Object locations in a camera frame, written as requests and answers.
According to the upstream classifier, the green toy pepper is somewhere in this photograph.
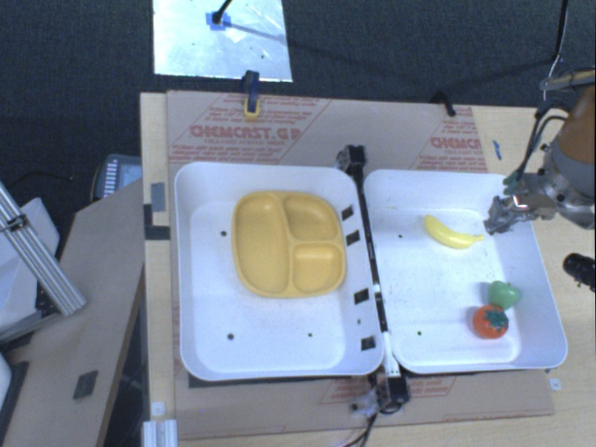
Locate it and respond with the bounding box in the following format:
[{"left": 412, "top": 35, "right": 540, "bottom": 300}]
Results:
[{"left": 487, "top": 280, "right": 522, "bottom": 310}]

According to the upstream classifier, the yellow divided plate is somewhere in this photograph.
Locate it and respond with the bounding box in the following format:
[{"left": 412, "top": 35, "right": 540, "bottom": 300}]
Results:
[{"left": 231, "top": 190, "right": 348, "bottom": 301}]

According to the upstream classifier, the yellow banana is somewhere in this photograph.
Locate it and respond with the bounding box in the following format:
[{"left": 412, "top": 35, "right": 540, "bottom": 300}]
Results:
[{"left": 423, "top": 214, "right": 486, "bottom": 251}]

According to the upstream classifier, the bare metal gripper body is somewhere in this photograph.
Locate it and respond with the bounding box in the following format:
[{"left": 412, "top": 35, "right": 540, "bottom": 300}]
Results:
[{"left": 510, "top": 173, "right": 596, "bottom": 230}]

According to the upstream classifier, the orange toy tomato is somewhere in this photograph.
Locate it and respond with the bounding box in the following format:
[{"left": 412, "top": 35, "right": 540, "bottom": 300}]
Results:
[{"left": 472, "top": 304, "right": 510, "bottom": 341}]

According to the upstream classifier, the brown cardboard board red print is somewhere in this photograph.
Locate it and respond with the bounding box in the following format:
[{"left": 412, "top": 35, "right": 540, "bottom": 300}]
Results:
[{"left": 165, "top": 89, "right": 557, "bottom": 441}]

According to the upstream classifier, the white plastic tray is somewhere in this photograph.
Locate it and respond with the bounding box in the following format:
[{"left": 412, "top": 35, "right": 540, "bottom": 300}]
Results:
[
  {"left": 173, "top": 161, "right": 386, "bottom": 383},
  {"left": 362, "top": 169, "right": 570, "bottom": 376}
]

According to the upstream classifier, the thin black and white rod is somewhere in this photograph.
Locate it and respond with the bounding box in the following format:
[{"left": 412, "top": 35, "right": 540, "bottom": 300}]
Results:
[{"left": 351, "top": 165, "right": 400, "bottom": 377}]

